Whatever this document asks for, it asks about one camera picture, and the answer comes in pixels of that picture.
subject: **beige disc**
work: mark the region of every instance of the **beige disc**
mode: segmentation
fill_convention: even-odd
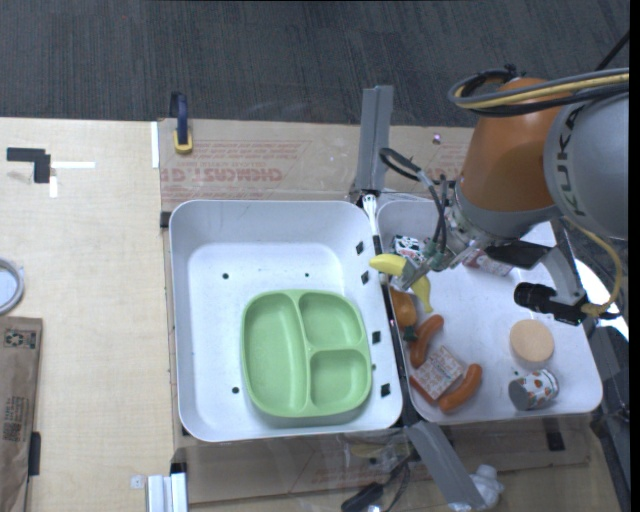
[[[520,320],[511,327],[509,334],[514,353],[531,363],[546,361],[553,354],[554,341],[551,331],[538,320]]]

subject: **toy banana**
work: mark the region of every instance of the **toy banana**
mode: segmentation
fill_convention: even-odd
[[[369,265],[375,268],[378,272],[383,272],[392,276],[402,275],[402,269],[404,268],[405,263],[406,260],[399,254],[389,253],[379,254],[369,260]],[[429,301],[429,295],[431,294],[431,283],[429,282],[429,279],[427,279],[426,276],[422,276],[411,285],[411,289],[422,302],[424,312],[431,313],[433,308]]]

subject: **green divided plate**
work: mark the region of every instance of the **green divided plate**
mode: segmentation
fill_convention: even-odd
[[[358,407],[371,390],[364,324],[342,295],[313,290],[260,294],[245,307],[241,344],[246,388],[267,414],[339,414]]]

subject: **yellow and black clamp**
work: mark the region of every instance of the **yellow and black clamp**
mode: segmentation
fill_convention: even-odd
[[[193,151],[193,137],[188,126],[187,97],[181,92],[171,93],[169,117],[176,117],[178,126],[173,131],[173,145],[176,153],[187,155]]]

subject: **table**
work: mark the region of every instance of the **table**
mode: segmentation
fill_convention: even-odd
[[[0,254],[23,266],[26,285],[11,314],[44,320],[35,421],[42,453],[40,475],[29,484],[29,511],[143,510],[138,477],[167,474],[175,451],[179,434],[173,428],[159,225],[163,205],[152,127],[145,122],[0,120],[7,147],[42,148],[57,162],[95,163],[94,169],[57,169],[58,194],[51,198],[49,186],[30,182],[29,164],[0,161],[0,218],[5,219]],[[357,129],[350,128],[355,136]],[[304,129],[310,136],[346,130]],[[418,138],[426,133],[407,130]],[[355,157],[348,146],[341,155]],[[554,503],[563,510],[615,510],[599,443],[588,431],[585,440],[588,464],[501,477],[507,486],[502,510],[554,508]],[[561,491],[532,491],[533,482]],[[352,494],[345,490],[210,508],[298,510],[313,502],[335,509]],[[423,510],[449,510],[428,480],[412,487],[406,500],[417,500]]]

